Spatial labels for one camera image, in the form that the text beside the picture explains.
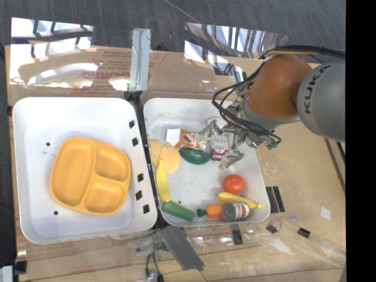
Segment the orange divided plate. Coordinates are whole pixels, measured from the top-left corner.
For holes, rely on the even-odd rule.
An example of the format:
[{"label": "orange divided plate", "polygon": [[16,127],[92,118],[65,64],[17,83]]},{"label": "orange divided plate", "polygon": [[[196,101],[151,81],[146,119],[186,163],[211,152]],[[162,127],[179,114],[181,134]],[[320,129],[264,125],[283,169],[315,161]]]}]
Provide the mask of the orange divided plate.
[{"label": "orange divided plate", "polygon": [[56,155],[49,190],[67,208],[110,215],[125,202],[130,173],[129,158],[120,149],[97,140],[72,137]]}]

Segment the red tomato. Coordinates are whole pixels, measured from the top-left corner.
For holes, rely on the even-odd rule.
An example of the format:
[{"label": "red tomato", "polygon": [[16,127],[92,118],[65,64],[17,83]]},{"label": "red tomato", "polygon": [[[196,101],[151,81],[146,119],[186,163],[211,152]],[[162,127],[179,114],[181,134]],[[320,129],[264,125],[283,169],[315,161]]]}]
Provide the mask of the red tomato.
[{"label": "red tomato", "polygon": [[226,176],[222,182],[224,191],[231,194],[239,194],[244,189],[244,180],[237,174]]}]

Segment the tin can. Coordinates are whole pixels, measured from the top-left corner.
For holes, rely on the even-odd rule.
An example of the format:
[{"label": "tin can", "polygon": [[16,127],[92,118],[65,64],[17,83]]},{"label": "tin can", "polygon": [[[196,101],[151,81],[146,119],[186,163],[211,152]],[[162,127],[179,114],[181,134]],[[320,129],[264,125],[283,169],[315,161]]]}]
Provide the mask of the tin can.
[{"label": "tin can", "polygon": [[222,217],[227,221],[245,219],[249,215],[246,202],[226,203],[222,206]]}]

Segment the gray floor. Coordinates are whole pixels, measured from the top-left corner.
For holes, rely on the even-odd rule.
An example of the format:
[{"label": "gray floor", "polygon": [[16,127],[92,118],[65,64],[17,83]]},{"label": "gray floor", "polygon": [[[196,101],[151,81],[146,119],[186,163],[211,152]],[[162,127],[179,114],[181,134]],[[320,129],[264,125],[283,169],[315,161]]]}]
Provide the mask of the gray floor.
[{"label": "gray floor", "polygon": [[[102,27],[97,45],[124,46],[119,31],[161,22],[161,33],[185,22],[274,32],[290,45],[345,50],[346,0],[0,0],[0,42],[11,43],[11,18]],[[4,63],[0,64],[0,267],[15,254]]]}]

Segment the orange carrot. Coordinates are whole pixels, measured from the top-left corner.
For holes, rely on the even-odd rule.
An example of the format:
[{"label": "orange carrot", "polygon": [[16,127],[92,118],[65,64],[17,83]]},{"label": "orange carrot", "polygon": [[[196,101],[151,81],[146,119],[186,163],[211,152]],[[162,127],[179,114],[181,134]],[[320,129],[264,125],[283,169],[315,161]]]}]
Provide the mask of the orange carrot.
[{"label": "orange carrot", "polygon": [[197,209],[197,215],[199,217],[204,215],[208,217],[220,217],[222,216],[222,204],[210,204],[206,207],[206,210]]}]

